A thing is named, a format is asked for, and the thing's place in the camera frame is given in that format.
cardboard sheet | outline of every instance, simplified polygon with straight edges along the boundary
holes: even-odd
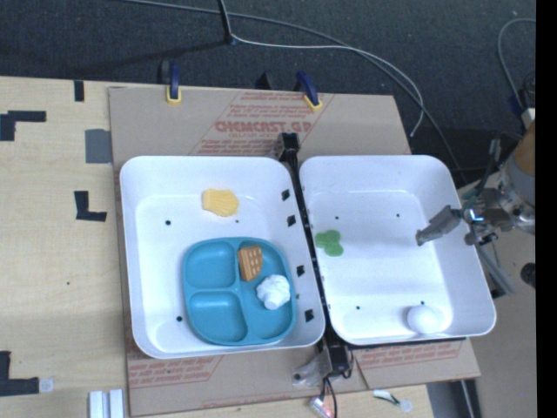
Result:
[[[318,388],[292,385],[292,370],[309,362],[313,347],[159,361],[142,354],[131,335],[118,174],[141,155],[270,154],[279,133],[299,134],[300,162],[318,155],[407,154],[394,99],[320,95],[312,111],[301,93],[182,89],[170,105],[164,87],[112,88],[110,116],[117,202],[118,246],[126,318],[127,374],[132,416],[154,415],[311,396]],[[352,377],[335,391],[360,391],[479,375],[467,340],[354,352]]]

dark background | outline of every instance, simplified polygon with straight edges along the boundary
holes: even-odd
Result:
[[[218,10],[217,0],[151,0]],[[323,32],[391,62],[420,88],[425,106],[454,150],[466,181],[479,178],[498,131],[521,134],[509,104],[514,85],[535,72],[536,0],[225,0],[233,13],[269,17]],[[287,27],[232,17],[240,37],[275,44],[329,44]],[[225,42],[218,14],[105,0],[0,0],[0,75],[158,82],[173,60],[186,85],[254,88],[269,71],[277,90],[292,90],[297,71],[318,91],[392,94],[406,132],[419,107],[386,74],[348,51],[292,51]],[[454,171],[426,119],[414,153],[441,158]],[[458,186],[465,180],[454,172]]]

white crumpled object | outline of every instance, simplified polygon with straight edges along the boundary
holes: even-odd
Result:
[[[284,275],[270,275],[256,288],[258,299],[265,308],[276,310],[290,300],[290,284]]]

wooden table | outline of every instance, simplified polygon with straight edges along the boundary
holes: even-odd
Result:
[[[90,391],[126,394],[124,323],[111,165],[87,164],[84,132],[110,129],[107,88],[0,78],[0,114],[47,111],[45,123],[17,122],[0,142],[0,350],[11,351],[11,379],[51,378],[49,393],[0,398],[9,417],[86,416]],[[76,221],[74,191],[88,191],[105,222]],[[396,388],[403,414],[372,392],[340,394],[339,414],[432,417],[425,386]],[[165,416],[314,416],[307,399]]]

blue clamp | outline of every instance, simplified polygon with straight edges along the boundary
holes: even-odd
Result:
[[[303,71],[298,71],[296,73],[296,79],[298,83],[296,84],[295,91],[299,90],[301,87],[304,90],[304,100],[307,105],[312,111],[319,110],[323,106],[323,103],[319,100],[319,95],[313,81]]]
[[[170,84],[166,87],[166,101],[169,104],[177,105],[182,102],[182,91],[179,86],[178,66],[171,62],[170,64]]]

